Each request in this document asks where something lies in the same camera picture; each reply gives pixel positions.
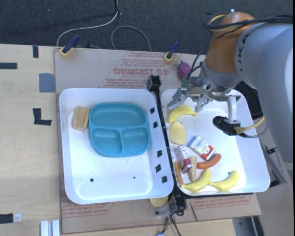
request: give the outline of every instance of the white tray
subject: white tray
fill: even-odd
[[[172,96],[175,92],[176,89],[168,89],[161,94],[161,103],[168,137],[171,124],[167,122],[167,104],[172,100]],[[241,96],[240,100],[237,102],[237,119],[241,121],[241,126],[248,127],[253,125],[244,96],[235,90],[232,90],[230,94]],[[196,103],[188,98],[183,105],[194,109]],[[181,188],[182,192],[189,196],[208,196],[266,191],[270,185],[270,177],[258,138],[243,138],[224,134],[213,125],[212,121],[215,116],[228,116],[226,102],[212,101],[205,105],[197,116],[180,116],[176,121],[184,125],[186,131],[186,147],[189,145],[192,138],[199,135],[216,149],[216,153],[222,155],[219,163],[210,168],[212,182],[224,180],[228,176],[228,173],[233,170],[239,171],[239,181],[233,188],[225,192],[217,191],[212,186],[207,186],[197,193]],[[246,134],[256,135],[256,130],[248,130]],[[172,160],[176,161],[174,150],[178,145],[172,143],[170,139],[169,144]],[[187,153],[189,156],[197,156],[188,147]],[[198,162],[203,161],[200,157],[197,156],[197,158]],[[197,178],[201,173],[202,170],[197,170]],[[182,178],[184,184],[190,183],[188,173],[182,174]]]
[[[75,107],[91,108],[107,102],[133,103],[145,111],[151,130],[146,152],[130,157],[101,156],[91,143],[89,129],[72,127]],[[59,103],[64,183],[70,200],[92,204],[170,194],[174,182],[156,100],[150,92],[140,88],[69,88],[62,92]]]

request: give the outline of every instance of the can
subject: can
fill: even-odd
[[[181,172],[182,173],[189,172],[193,166],[192,166],[191,160],[188,156],[185,146],[179,145],[175,149],[174,153],[175,153],[176,159],[178,161],[178,164],[181,168]]]

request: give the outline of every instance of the yellow cable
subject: yellow cable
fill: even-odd
[[[251,125],[249,127],[235,127],[234,130],[236,131],[236,133],[240,134],[240,133],[245,132],[249,129],[259,126],[264,120],[265,120],[265,116],[262,116],[261,119],[256,124]]]

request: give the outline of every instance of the white cable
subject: white cable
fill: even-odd
[[[66,34],[69,33],[69,32],[72,32],[72,31],[75,31],[75,30],[84,30],[84,29],[98,28],[98,27],[102,27],[102,26],[106,26],[106,25],[110,24],[113,20],[115,20],[116,16],[117,16],[118,13],[119,13],[118,0],[116,0],[116,7],[117,7],[117,11],[116,11],[114,17],[113,17],[109,22],[104,23],[104,24],[102,24],[102,25],[98,25],[98,26],[81,27],[81,28],[76,28],[76,29],[68,30],[68,31],[64,32],[63,34],[61,34],[60,37],[57,39],[56,47],[58,47],[59,40],[60,40],[64,35],[66,35]]]

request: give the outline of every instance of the gray cable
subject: gray cable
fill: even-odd
[[[113,30],[112,35],[111,35],[111,37],[110,37],[110,40],[111,40],[111,43],[112,43],[112,46],[113,46],[113,49],[114,49],[114,50],[116,49],[116,48],[115,48],[115,45],[114,45],[114,34],[115,34],[115,32],[116,32],[117,30],[119,30],[119,29],[121,29],[121,28],[131,28],[131,29],[134,29],[134,30],[136,30],[137,32],[139,32],[139,33],[145,38],[145,40],[147,41],[147,44],[148,44],[148,47],[149,47],[149,51],[150,51],[150,52],[152,51],[151,44],[150,44],[150,42],[149,42],[147,36],[146,36],[141,30],[139,30],[138,28],[135,28],[135,27],[133,27],[133,26],[119,26],[119,27],[117,27],[116,29]]]

